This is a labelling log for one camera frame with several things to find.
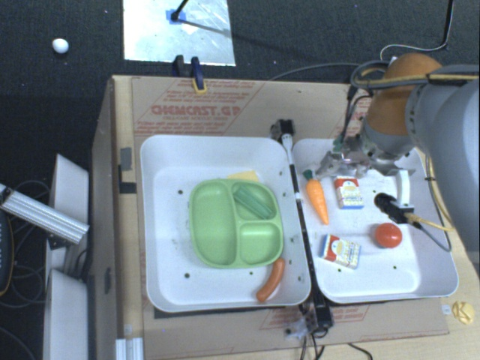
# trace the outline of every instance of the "red ball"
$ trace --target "red ball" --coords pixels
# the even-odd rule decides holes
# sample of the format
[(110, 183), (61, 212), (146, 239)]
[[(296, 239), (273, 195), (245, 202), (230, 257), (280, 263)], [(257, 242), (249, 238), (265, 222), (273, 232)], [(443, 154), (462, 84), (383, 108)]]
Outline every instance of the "red ball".
[(375, 239), (384, 248), (395, 248), (402, 242), (402, 231), (395, 224), (383, 223), (375, 229)]

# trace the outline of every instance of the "black floor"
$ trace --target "black floor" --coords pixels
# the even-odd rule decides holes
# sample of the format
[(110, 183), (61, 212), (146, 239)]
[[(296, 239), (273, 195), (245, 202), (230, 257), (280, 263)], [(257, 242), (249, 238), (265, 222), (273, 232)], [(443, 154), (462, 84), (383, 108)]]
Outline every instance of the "black floor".
[[(479, 63), (479, 2), (455, 0), (448, 48), (432, 54), (443, 64)], [(380, 50), (392, 43), (436, 47), (443, 37), (447, 3), (228, 0), (237, 66), (205, 67), (204, 73), (266, 80), (316, 63), (378, 59)], [(109, 76), (170, 75), (168, 64), (125, 61), (122, 31), (122, 0), (0, 0), (0, 183), (14, 187), (34, 179), (50, 185), (57, 153), (88, 168)], [(56, 37), (70, 42), (63, 58), (50, 46)], [(385, 55), (403, 52), (394, 49)], [(349, 72), (345, 67), (326, 68), (289, 79), (344, 82)], [(25, 190), (41, 193), (34, 184)], [(39, 269), (43, 244), (41, 232), (28, 238), (16, 257), (18, 265)], [(16, 280), (30, 298), (38, 289), (33, 279), (36, 276)], [(11, 293), (2, 301), (23, 302)], [(0, 327), (21, 338), (41, 359), (43, 316), (42, 304), (0, 307)], [(0, 359), (29, 357), (0, 331)]]

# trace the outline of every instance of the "metal plate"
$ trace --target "metal plate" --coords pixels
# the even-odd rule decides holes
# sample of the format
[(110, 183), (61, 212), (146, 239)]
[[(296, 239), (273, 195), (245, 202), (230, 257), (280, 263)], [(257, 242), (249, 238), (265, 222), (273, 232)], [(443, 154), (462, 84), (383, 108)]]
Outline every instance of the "metal plate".
[(182, 0), (123, 0), (126, 60), (186, 62), (197, 56), (202, 64), (235, 66), (227, 0), (190, 0), (181, 22), (170, 14)]

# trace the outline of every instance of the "cardboard box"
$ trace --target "cardboard box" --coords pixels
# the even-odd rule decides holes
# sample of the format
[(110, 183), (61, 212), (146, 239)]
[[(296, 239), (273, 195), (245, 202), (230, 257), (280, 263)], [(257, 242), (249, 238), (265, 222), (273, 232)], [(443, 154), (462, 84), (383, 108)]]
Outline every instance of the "cardboard box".
[[(297, 307), (178, 314), (153, 308), (145, 291), (140, 146), (155, 134), (267, 137), (278, 119), (295, 122), (294, 140), (332, 138), (343, 124), (348, 86), (237, 80), (207, 80), (207, 86), (208, 93), (198, 95), (190, 79), (114, 76), (108, 83), (92, 156), (98, 359), (115, 358), (116, 338), (143, 337), (148, 360), (301, 346), (285, 338), (285, 329), (300, 318)], [(321, 344), (449, 332), (437, 298), (338, 306), (332, 312), (334, 327)]]

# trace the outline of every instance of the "white tray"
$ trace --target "white tray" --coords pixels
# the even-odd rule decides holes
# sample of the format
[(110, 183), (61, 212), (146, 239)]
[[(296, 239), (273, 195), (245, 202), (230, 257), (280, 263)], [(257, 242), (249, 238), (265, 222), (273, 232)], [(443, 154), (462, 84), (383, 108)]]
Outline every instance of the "white tray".
[[(385, 177), (371, 169), (366, 177), (360, 179), (358, 182), (365, 201), (363, 209), (340, 209), (332, 178), (324, 178), (321, 182), (330, 224), (321, 223), (307, 200), (306, 180), (302, 172), (317, 169), (325, 153), (331, 149), (332, 140), (303, 139), (295, 144), (293, 150), (301, 195), (306, 199), (303, 209), (316, 278), (325, 296), (337, 303), (358, 303), (452, 294), (458, 286), (452, 255), (441, 250), (423, 232), (409, 225), (400, 225), (403, 241), (398, 247), (380, 248), (374, 242), (375, 226), (391, 222), (374, 205), (374, 197), (380, 192), (397, 197), (395, 177)], [(410, 176), (410, 203), (415, 206), (415, 213), (439, 223), (419, 155), (413, 151), (397, 165), (416, 170)], [(447, 246), (442, 231), (427, 228)], [(320, 247), (329, 233), (361, 245), (358, 268), (344, 268), (320, 259)]]
[[(148, 138), (140, 151), (145, 217), (146, 288), (151, 303), (167, 312), (298, 305), (311, 282), (287, 155), (274, 140), (249, 137)], [(272, 266), (218, 269), (194, 252), (188, 199), (204, 180), (254, 170), (277, 198), (286, 268), (275, 293), (255, 298)]]

